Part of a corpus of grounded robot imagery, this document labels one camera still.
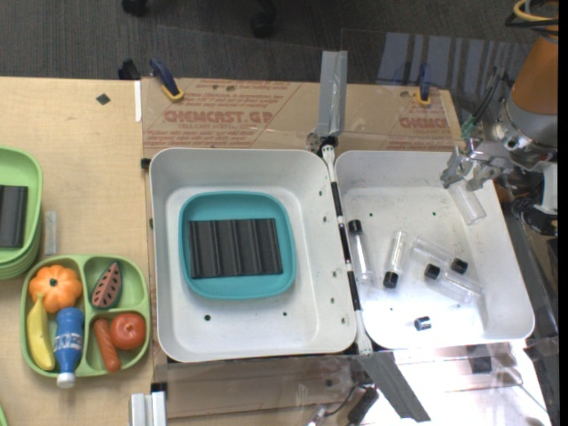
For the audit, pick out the white plastic tray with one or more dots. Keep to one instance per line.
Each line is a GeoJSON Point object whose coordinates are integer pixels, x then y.
{"type": "Point", "coordinates": [248, 331]}
{"type": "Point", "coordinates": [399, 193]}

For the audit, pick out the red tomato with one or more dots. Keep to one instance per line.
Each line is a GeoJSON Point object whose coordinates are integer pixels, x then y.
{"type": "Point", "coordinates": [128, 331]}

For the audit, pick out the yellow banana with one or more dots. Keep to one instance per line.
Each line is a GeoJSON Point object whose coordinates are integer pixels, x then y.
{"type": "Point", "coordinates": [39, 335]}

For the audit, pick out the green divided plate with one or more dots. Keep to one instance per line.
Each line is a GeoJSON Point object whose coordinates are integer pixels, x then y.
{"type": "Point", "coordinates": [89, 315]}

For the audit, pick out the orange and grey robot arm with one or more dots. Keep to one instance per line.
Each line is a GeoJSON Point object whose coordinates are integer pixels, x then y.
{"type": "Point", "coordinates": [537, 82]}

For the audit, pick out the black ribbed rack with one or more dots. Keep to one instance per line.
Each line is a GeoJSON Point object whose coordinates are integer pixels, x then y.
{"type": "Point", "coordinates": [235, 249]}
{"type": "Point", "coordinates": [12, 215]}

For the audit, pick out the brown cardboard board red print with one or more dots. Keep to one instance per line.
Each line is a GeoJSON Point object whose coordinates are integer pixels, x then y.
{"type": "Point", "coordinates": [222, 118]}

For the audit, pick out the brown sausage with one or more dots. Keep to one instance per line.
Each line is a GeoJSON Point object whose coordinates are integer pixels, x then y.
{"type": "Point", "coordinates": [107, 346]}

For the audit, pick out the clear plastic vial without cap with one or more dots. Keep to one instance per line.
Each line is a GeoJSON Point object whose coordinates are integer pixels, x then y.
{"type": "Point", "coordinates": [469, 203]}

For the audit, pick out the thin black and white rod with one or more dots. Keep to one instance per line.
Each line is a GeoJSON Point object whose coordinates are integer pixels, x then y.
{"type": "Point", "coordinates": [338, 204]}

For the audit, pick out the blue bottle with white cap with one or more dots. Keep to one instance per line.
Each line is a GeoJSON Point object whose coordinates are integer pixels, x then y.
{"type": "Point", "coordinates": [68, 340]}

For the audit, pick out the black cylinder on white bracket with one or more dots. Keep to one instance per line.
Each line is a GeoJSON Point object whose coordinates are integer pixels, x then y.
{"type": "Point", "coordinates": [534, 215]}

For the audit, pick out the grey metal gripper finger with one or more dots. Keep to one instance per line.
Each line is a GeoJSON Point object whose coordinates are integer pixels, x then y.
{"type": "Point", "coordinates": [452, 169]}
{"type": "Point", "coordinates": [478, 176]}

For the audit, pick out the small black cap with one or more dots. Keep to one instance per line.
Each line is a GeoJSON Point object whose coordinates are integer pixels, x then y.
{"type": "Point", "coordinates": [423, 323]}

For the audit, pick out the watermelon slice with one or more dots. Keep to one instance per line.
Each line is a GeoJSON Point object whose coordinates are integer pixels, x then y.
{"type": "Point", "coordinates": [107, 286]}

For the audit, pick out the orange pumpkin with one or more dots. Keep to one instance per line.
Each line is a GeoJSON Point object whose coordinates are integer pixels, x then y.
{"type": "Point", "coordinates": [55, 286]}

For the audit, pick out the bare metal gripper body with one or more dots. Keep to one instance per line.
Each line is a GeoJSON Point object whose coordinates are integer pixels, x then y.
{"type": "Point", "coordinates": [510, 153]}

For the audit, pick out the clear vial with black cap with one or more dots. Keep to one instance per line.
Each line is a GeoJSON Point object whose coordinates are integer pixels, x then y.
{"type": "Point", "coordinates": [395, 257]}
{"type": "Point", "coordinates": [455, 284]}
{"type": "Point", "coordinates": [360, 251]}
{"type": "Point", "coordinates": [437, 253]}

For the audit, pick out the teal plate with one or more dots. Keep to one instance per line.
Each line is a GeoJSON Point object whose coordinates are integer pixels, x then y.
{"type": "Point", "coordinates": [235, 204]}

